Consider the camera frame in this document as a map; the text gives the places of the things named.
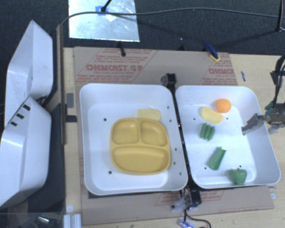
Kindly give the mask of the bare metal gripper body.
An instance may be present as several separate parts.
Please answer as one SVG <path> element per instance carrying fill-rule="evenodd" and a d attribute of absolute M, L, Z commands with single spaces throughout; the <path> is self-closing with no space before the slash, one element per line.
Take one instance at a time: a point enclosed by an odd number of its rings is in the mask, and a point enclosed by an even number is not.
<path fill-rule="evenodd" d="M 275 105 L 271 102 L 265 110 L 265 119 L 272 128 L 285 127 L 285 102 Z"/>

